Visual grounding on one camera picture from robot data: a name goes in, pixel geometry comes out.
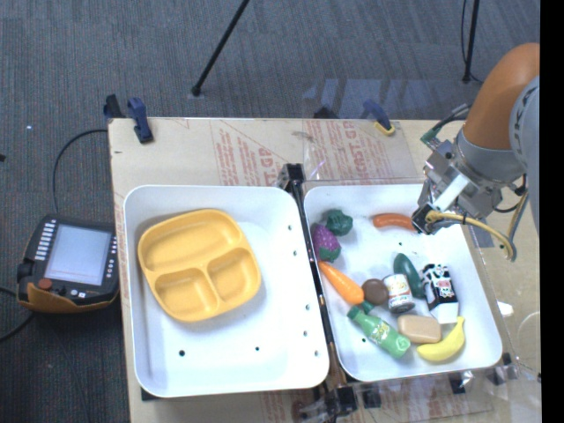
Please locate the purple grapes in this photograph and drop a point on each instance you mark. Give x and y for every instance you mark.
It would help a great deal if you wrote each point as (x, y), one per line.
(325, 242)

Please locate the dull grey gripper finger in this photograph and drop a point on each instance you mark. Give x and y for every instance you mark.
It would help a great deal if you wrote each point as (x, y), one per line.
(426, 194)

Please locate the white plastic tray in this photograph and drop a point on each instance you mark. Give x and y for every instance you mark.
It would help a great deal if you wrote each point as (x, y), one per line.
(247, 359)
(379, 249)

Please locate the brown round biscuit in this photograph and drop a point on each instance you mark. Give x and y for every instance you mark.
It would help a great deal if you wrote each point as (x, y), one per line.
(374, 291)

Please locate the orange carrot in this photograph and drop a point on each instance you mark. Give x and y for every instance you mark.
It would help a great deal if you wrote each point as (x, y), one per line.
(341, 282)

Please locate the black and white milk carton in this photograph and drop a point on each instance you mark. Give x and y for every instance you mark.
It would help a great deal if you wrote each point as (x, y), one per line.
(440, 289)

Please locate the green broccoli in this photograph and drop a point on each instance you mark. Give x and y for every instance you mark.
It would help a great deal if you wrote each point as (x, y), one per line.
(339, 223)

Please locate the dark green cucumber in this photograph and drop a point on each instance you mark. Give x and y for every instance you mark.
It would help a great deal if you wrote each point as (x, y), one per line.
(407, 269)

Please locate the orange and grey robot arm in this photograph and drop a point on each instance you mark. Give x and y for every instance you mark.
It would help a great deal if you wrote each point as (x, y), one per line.
(498, 104)

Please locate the orange sausage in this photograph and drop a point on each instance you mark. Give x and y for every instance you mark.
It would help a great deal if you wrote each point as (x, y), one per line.
(392, 221)

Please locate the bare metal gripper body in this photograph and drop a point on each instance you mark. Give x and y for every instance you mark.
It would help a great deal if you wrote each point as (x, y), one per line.
(445, 161)

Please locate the small silver can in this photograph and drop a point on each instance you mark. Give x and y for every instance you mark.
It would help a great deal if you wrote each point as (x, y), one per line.
(398, 293)

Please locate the tan bread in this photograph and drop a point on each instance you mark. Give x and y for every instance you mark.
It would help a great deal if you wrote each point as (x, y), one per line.
(418, 328)

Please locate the yellow divided plate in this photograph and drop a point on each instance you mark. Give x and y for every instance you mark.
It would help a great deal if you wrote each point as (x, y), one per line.
(194, 240)

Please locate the green plastic bottle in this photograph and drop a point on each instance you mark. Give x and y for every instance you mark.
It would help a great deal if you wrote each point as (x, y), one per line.
(381, 333)

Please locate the brown cardboard board, red print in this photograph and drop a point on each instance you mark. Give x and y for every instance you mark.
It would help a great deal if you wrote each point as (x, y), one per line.
(185, 157)

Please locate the yellow banana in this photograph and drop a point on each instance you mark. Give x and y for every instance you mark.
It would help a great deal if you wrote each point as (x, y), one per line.
(445, 348)

